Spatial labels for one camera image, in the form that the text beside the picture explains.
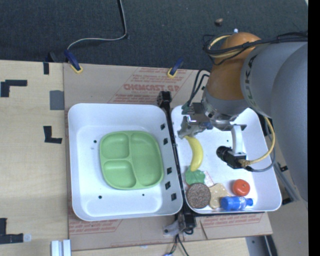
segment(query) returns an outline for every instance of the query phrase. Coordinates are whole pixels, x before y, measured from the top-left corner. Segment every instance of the yellow cable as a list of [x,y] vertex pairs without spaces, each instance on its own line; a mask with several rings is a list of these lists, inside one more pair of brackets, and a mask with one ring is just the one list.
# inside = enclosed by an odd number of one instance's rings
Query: yellow cable
[[276,135],[275,135],[275,131],[274,131],[274,128],[272,127],[269,119],[267,117],[263,117],[264,120],[266,121],[270,131],[271,131],[271,135],[272,135],[272,142],[271,142],[271,147],[269,148],[269,150],[267,151],[267,153],[265,153],[263,156],[259,157],[258,159],[255,159],[255,160],[245,160],[245,159],[242,159],[242,160],[239,160],[239,163],[241,163],[242,167],[247,167],[249,165],[252,165],[252,164],[255,164],[257,162],[260,162],[261,160],[265,159],[267,156],[269,156],[272,152],[272,150],[274,149],[275,147],[275,144],[276,144]]
[[[230,36],[231,36],[231,34],[229,34],[229,35],[222,35],[222,36],[216,38],[215,40],[213,40],[213,41],[210,43],[210,46],[208,47],[208,49],[210,50],[211,47],[213,47],[217,42],[219,42],[220,40],[222,40],[222,39],[224,39],[224,38],[228,38],[228,37],[230,37]],[[259,44],[254,45],[254,46],[250,46],[250,47],[248,47],[248,49],[254,48],[254,47],[258,46],[258,45],[259,45]],[[217,55],[215,55],[215,54],[209,54],[209,55],[210,55],[211,57],[213,57],[213,58],[227,58],[227,57],[236,55],[236,54],[239,53],[240,51],[242,51],[242,49],[234,49],[234,50],[230,50],[230,51],[227,51],[227,52],[225,52],[225,53],[222,53],[222,54],[217,54]]]

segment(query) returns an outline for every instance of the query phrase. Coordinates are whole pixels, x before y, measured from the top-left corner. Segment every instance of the wooden table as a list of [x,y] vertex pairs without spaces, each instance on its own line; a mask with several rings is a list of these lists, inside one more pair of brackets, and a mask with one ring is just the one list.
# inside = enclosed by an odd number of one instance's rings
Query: wooden table
[[[23,243],[0,244],[0,255],[50,255],[53,240],[68,239],[68,202],[64,110],[50,110],[50,91],[63,91],[63,64],[0,61],[0,82],[27,80],[10,86],[0,97],[0,218],[7,218],[7,234],[31,234]],[[44,126],[62,143],[45,143]],[[191,256],[248,256],[245,238],[185,242]],[[74,256],[155,256],[168,253],[172,244],[157,244],[87,251]],[[179,246],[175,256],[184,255]]]

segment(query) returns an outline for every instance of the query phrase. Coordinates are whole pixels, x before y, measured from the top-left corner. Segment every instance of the yellow banana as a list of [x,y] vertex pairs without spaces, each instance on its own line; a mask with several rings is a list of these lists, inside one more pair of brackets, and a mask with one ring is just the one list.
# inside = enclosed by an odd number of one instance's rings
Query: yellow banana
[[194,172],[202,164],[202,160],[204,159],[204,151],[198,139],[190,136],[184,136],[184,137],[189,142],[189,145],[192,150],[192,160],[190,164],[190,171]]

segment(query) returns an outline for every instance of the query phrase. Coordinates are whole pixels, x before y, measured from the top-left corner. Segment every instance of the blue clamp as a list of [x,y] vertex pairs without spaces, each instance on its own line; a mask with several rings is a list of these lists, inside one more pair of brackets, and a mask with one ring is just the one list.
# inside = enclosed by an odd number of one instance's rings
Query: blue clamp
[[184,64],[184,59],[179,58],[178,61],[176,62],[176,64],[168,70],[167,76],[169,78],[174,78],[177,74],[178,69],[180,69],[183,64]]
[[84,69],[79,65],[76,57],[68,50],[64,50],[64,56],[68,59],[71,64],[71,68],[77,73],[81,73]]

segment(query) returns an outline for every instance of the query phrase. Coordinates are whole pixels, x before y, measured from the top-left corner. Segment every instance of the green divided plate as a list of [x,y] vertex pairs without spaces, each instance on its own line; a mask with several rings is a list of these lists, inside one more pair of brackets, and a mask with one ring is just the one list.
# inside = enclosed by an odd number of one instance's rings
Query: green divided plate
[[146,189],[157,185],[164,177],[158,142],[147,132],[108,133],[99,147],[103,177],[113,188]]

